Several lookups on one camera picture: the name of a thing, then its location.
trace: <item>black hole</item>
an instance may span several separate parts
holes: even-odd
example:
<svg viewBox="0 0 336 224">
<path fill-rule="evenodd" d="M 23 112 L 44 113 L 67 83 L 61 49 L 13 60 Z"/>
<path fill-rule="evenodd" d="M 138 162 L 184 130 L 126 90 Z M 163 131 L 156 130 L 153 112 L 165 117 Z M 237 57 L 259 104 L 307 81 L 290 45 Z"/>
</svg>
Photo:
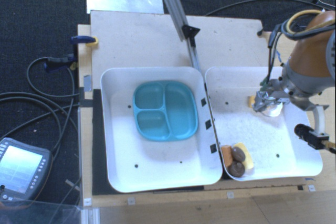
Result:
<svg viewBox="0 0 336 224">
<path fill-rule="evenodd" d="M 208 130 L 211 127 L 211 120 L 205 122 L 205 128 Z"/>
<path fill-rule="evenodd" d="M 201 104 L 202 104 L 202 106 L 205 106 L 205 105 L 206 105 L 205 98 L 203 98 L 203 99 L 201 100 Z"/>
<path fill-rule="evenodd" d="M 217 152 L 216 144 L 211 145 L 211 146 L 210 146 L 210 150 L 211 150 L 211 153 L 215 153 L 215 152 Z"/>
</svg>

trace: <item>blue plate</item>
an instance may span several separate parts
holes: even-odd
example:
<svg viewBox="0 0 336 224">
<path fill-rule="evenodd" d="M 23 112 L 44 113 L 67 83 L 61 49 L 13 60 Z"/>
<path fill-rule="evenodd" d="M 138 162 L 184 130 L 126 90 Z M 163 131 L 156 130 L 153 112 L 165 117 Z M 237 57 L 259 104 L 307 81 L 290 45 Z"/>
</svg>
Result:
<svg viewBox="0 0 336 224">
<path fill-rule="evenodd" d="M 198 128 L 194 95 L 177 81 L 141 84 L 133 95 L 133 110 L 138 131 L 149 140 L 183 140 Z"/>
</svg>

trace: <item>metal frame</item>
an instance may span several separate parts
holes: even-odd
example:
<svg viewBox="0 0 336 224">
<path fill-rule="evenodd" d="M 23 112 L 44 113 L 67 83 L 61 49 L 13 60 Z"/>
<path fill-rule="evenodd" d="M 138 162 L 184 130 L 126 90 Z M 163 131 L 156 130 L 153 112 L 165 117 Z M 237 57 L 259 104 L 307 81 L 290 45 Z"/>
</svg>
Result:
<svg viewBox="0 0 336 224">
<path fill-rule="evenodd" d="M 194 40 L 195 35 L 192 35 L 192 34 L 186 35 L 183 32 L 183 27 L 189 26 L 189 24 L 185 16 L 181 1 L 180 0 L 164 0 L 164 2 L 167 5 L 169 14 L 172 17 L 173 23 L 175 25 L 178 36 L 180 37 L 180 40 L 187 41 L 189 56 L 192 62 L 192 66 L 198 71 L 201 71 L 200 64 L 198 62 L 196 46 L 195 46 L 195 40 Z"/>
</svg>

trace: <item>yellow cable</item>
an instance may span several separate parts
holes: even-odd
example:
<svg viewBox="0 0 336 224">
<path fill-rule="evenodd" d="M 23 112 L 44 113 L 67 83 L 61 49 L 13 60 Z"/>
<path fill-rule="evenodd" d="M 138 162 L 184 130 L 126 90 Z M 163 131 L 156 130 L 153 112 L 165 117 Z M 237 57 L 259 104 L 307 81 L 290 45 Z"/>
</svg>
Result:
<svg viewBox="0 0 336 224">
<path fill-rule="evenodd" d="M 302 10 L 298 13 L 295 13 L 292 17 L 290 17 L 290 19 L 288 20 L 288 22 L 286 23 L 286 31 L 292 35 L 294 34 L 298 34 L 298 33 L 301 33 L 301 32 L 294 32 L 290 29 L 290 25 L 292 24 L 292 22 L 302 16 L 302 15 L 305 15 L 305 14 L 320 14 L 322 13 L 322 11 L 320 10 L 317 10 L 317 9 L 306 9 L 306 10 Z"/>
<path fill-rule="evenodd" d="M 326 22 L 323 22 L 323 23 L 320 23 L 320 24 L 318 24 L 318 25 L 315 25 L 315 26 L 313 26 L 313 27 L 311 27 L 311 28 L 309 28 L 309 29 L 306 29 L 306 30 L 304 30 L 304 31 L 302 31 L 302 32 L 300 32 L 300 33 L 304 33 L 304 32 L 310 31 L 310 30 L 314 30 L 314 29 L 322 28 L 322 27 L 325 27 L 325 26 L 329 26 L 329 25 L 334 24 L 335 22 L 336 22 L 335 19 L 333 19 L 333 20 L 328 20 L 328 21 L 326 21 Z"/>
<path fill-rule="evenodd" d="M 326 146 L 326 148 L 336 147 L 336 144 L 334 142 L 330 142 L 328 140 L 321 141 L 323 145 Z"/>
</svg>

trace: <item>touchscreen display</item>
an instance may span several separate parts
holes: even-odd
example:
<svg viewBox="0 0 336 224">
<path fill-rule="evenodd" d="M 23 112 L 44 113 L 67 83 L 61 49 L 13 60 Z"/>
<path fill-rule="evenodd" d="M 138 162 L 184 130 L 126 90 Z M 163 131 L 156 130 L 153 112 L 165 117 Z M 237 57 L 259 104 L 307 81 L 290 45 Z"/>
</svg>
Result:
<svg viewBox="0 0 336 224">
<path fill-rule="evenodd" d="M 9 146 L 0 161 L 0 184 L 5 189 L 26 193 L 42 155 Z"/>
</svg>

